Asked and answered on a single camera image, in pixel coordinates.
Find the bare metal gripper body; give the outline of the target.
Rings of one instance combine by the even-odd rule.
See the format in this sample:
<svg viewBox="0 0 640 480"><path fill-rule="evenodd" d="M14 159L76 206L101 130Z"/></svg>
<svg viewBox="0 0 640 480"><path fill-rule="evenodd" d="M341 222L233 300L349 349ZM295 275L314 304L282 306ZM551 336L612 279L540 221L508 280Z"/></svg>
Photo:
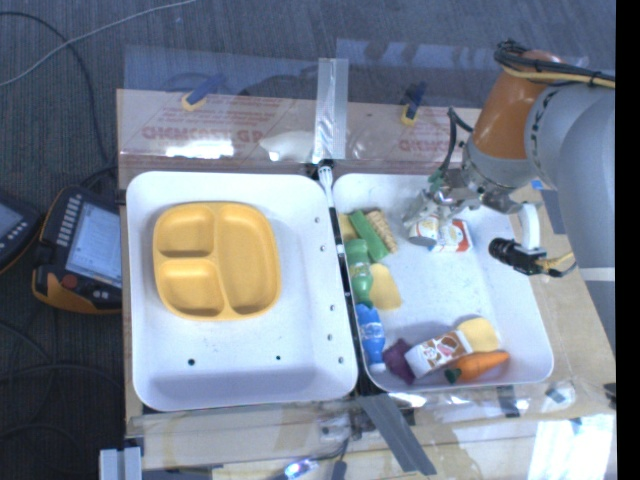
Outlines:
<svg viewBox="0 0 640 480"><path fill-rule="evenodd" d="M450 215L481 206L501 214L515 214L523 206L511 198L514 187L503 186L474 169L437 170L430 176L430 195Z"/></svg>

